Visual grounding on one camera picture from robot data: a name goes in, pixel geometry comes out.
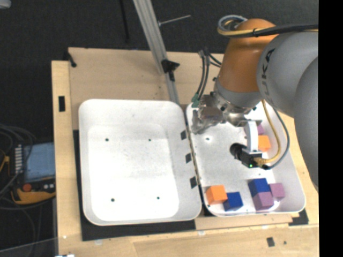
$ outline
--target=wooden platform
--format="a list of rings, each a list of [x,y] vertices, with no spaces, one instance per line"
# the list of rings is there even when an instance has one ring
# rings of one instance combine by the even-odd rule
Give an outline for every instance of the wooden platform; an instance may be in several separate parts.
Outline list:
[[[290,152],[307,198],[308,224],[289,226],[299,214],[196,218],[196,231],[82,241],[72,131],[78,107],[88,99],[168,100],[165,77],[158,74],[150,51],[69,48],[77,64],[52,61],[54,140],[59,254],[76,256],[319,256],[318,193],[297,144],[293,119],[282,115],[290,133]],[[222,55],[214,55],[219,60]],[[168,52],[180,63],[175,71],[180,103],[187,105],[200,82],[198,54]],[[205,89],[213,89],[210,69]],[[65,110],[60,111],[60,97]]]

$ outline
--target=yellow cable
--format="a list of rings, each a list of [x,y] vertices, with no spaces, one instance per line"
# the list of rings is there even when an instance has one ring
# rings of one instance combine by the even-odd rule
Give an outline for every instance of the yellow cable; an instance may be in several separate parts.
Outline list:
[[[2,149],[0,149],[0,152],[2,152],[2,154],[4,155],[4,160],[1,162],[1,165],[0,165],[0,172],[1,172],[5,163],[9,161],[9,157],[6,156],[6,153]]]
[[[279,155],[280,155],[280,153],[281,153],[281,143],[280,143],[280,139],[279,139],[278,134],[277,134],[277,132],[276,132],[276,130],[275,130],[275,127],[274,127],[274,125],[273,125],[273,123],[272,123],[272,119],[270,118],[270,115],[269,115],[269,113],[268,113],[268,110],[267,110],[267,107],[266,107],[266,102],[265,102],[265,100],[262,100],[262,105],[263,105],[264,111],[265,111],[265,113],[266,113],[266,117],[267,117],[267,119],[268,119],[268,122],[269,122],[269,124],[270,124],[270,127],[272,128],[273,133],[274,133],[274,135],[275,135],[275,138],[276,138],[276,140],[277,140],[277,143],[278,143],[278,152],[274,155],[274,157],[272,157],[272,158],[270,158],[270,159],[264,159],[264,158],[262,158],[262,157],[255,157],[253,160],[257,163],[257,165],[258,165],[259,167],[261,167],[261,166],[264,165],[264,164],[273,162],[274,160],[276,160],[276,159],[279,157]]]
[[[231,22],[233,22],[233,20],[229,20],[229,21],[225,22],[224,26],[227,26]],[[224,35],[224,36],[237,36],[237,35],[249,34],[249,33],[253,33],[253,32],[262,31],[263,29],[266,29],[266,28],[244,29],[242,31],[223,31],[222,29],[220,29],[218,27],[217,31],[219,34]],[[305,29],[304,31],[319,32],[318,29]]]

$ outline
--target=black carpet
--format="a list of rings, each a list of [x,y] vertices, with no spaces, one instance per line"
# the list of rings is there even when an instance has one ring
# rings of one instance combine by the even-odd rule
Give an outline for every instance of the black carpet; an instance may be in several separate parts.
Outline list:
[[[22,127],[38,138],[53,136],[50,64],[62,60],[68,47],[148,50],[132,0],[123,0],[128,41],[119,0],[11,1],[9,9],[0,10],[0,123]],[[216,28],[228,14],[263,18],[276,25],[319,21],[319,0],[151,1],[161,22],[191,15],[162,25],[168,51],[198,52],[207,46],[212,53],[223,53],[227,39]],[[48,239],[51,217],[44,216],[41,238]],[[28,243],[27,224],[20,211],[1,210],[0,249]]]

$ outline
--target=blue block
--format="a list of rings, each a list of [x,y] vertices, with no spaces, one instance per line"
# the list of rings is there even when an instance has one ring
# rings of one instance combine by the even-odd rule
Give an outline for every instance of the blue block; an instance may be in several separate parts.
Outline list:
[[[227,200],[223,202],[224,210],[237,210],[243,207],[243,201],[239,192],[226,193]]]
[[[266,178],[253,179],[248,183],[251,197],[254,197],[259,192],[270,191],[269,184]]]

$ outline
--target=black clip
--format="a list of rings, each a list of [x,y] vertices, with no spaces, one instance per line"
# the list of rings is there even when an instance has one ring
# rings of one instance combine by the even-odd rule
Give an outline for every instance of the black clip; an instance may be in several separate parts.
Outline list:
[[[72,67],[76,67],[77,66],[77,64],[75,63],[73,57],[71,57],[70,53],[67,52],[67,51],[63,54],[63,60],[64,61],[70,61],[70,64],[71,64]]]
[[[252,34],[253,34],[253,36],[258,37],[258,35],[256,34],[255,30],[256,30],[256,28],[254,28],[254,29],[252,30]]]
[[[179,63],[169,61],[167,59],[162,60],[162,67],[165,73],[169,73],[169,79],[175,82],[174,71],[180,66]]]

